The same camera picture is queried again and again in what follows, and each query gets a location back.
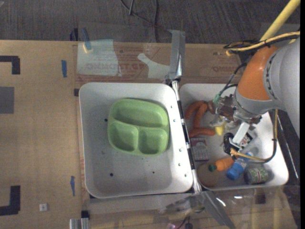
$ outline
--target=blue bottle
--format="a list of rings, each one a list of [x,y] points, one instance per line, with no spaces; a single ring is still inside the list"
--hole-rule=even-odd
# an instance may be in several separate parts
[[[258,148],[253,147],[250,151],[246,153],[248,156],[255,156],[258,153]],[[237,180],[239,176],[245,171],[248,165],[249,158],[239,157],[235,160],[234,164],[226,172],[226,176],[230,180]]]

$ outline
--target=white tray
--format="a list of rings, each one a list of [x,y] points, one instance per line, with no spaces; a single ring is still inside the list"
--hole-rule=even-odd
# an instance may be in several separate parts
[[[126,154],[111,147],[108,113],[120,98],[138,98],[160,104],[170,121],[170,141],[154,157]],[[80,93],[85,184],[96,198],[183,193],[193,184],[178,104],[165,84],[87,83]]]
[[[215,97],[215,95],[222,90],[223,84],[185,84],[180,88],[180,99],[183,110],[185,111],[187,106],[194,101],[205,100],[209,101]],[[232,94],[234,88],[229,88],[223,93],[223,96]],[[270,157],[273,152],[273,125],[269,116],[266,113],[262,116],[260,123],[256,126],[254,134],[256,134],[262,140],[262,148],[260,149],[259,157]],[[207,112],[201,121],[202,126],[208,126],[209,122],[213,119],[212,114]],[[192,128],[193,120],[187,120],[188,131]],[[223,137],[215,135],[213,137],[202,136],[206,138],[207,146],[210,153],[210,163],[213,163],[217,159],[228,157],[224,152],[222,145]],[[264,164],[264,167],[269,170],[272,175],[265,184],[260,185],[247,185],[241,176],[237,181],[231,181],[225,176],[225,172],[221,173],[218,183],[215,187],[207,187],[210,190],[225,190],[225,189],[241,189],[241,188],[254,188],[254,187],[267,187],[267,186],[280,186],[284,185],[288,181],[288,169],[283,157],[280,146],[277,146],[277,151],[274,158],[268,163]]]

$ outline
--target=can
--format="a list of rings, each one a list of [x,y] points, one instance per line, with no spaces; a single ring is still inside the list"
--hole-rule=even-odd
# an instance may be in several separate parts
[[[244,180],[249,185],[265,183],[268,178],[268,171],[264,167],[248,168],[244,173]]]

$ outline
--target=gray carpet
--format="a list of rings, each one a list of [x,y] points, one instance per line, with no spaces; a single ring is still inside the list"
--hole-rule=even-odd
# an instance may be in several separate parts
[[[91,39],[168,42],[167,29],[182,28],[187,43],[229,43],[258,38],[289,0],[158,0],[155,33],[120,0],[0,1],[0,39],[68,41],[73,28],[86,27]],[[155,2],[135,0],[133,11],[153,23]],[[300,24],[300,8],[287,23]]]

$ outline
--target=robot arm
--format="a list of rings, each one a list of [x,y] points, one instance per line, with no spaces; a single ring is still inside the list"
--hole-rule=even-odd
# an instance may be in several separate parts
[[[217,112],[241,125],[233,138],[238,146],[251,124],[272,109],[287,111],[300,137],[300,38],[282,48],[258,50],[230,97],[220,98]]]

